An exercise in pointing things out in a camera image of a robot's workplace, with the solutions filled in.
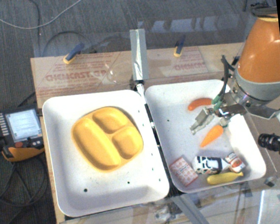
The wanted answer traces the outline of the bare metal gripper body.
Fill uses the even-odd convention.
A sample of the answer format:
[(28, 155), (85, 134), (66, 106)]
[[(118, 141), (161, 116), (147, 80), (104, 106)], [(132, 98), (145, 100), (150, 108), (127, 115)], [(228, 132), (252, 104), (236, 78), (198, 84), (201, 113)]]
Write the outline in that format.
[(241, 88), (233, 87), (228, 92), (219, 93), (213, 104), (216, 116), (230, 119), (237, 114), (245, 114), (252, 105), (252, 99)]

